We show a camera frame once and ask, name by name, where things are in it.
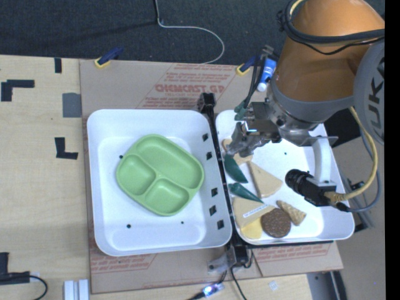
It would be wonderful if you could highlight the white plastic tray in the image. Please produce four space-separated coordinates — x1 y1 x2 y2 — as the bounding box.
86 108 233 258
215 109 356 246

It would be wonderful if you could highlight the brown round biscuit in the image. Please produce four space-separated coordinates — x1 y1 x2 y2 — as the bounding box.
260 207 293 239

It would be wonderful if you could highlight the dark green chilli pepper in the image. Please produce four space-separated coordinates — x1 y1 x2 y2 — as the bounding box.
227 182 265 204
223 153 249 184

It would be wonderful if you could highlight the yellow cheese piece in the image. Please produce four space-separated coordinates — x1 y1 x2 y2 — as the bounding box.
240 218 264 241

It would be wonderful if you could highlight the black cylinder on white bracket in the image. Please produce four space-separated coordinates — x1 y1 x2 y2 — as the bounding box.
284 136 338 208

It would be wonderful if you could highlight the tan waffle cone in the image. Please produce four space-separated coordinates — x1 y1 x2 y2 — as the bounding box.
276 199 308 227

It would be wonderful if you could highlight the black block with thin wires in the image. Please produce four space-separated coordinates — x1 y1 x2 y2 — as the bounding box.
197 92 217 114
227 242 250 268

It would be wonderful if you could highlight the pale yellow labelled cheese wedge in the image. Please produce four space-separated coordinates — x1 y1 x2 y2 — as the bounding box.
232 196 276 231

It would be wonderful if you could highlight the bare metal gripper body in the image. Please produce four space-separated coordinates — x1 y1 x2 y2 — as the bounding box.
242 101 319 146

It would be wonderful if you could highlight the green divided plate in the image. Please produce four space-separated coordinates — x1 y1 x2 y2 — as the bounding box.
115 133 206 218

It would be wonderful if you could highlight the blue and white bottle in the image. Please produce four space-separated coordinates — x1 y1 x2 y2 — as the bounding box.
256 57 278 93

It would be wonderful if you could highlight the brown cardboard board red print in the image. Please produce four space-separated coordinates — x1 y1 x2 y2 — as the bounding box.
79 59 344 294

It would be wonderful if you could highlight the beige bread wedge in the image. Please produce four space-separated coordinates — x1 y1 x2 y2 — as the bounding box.
246 160 284 199

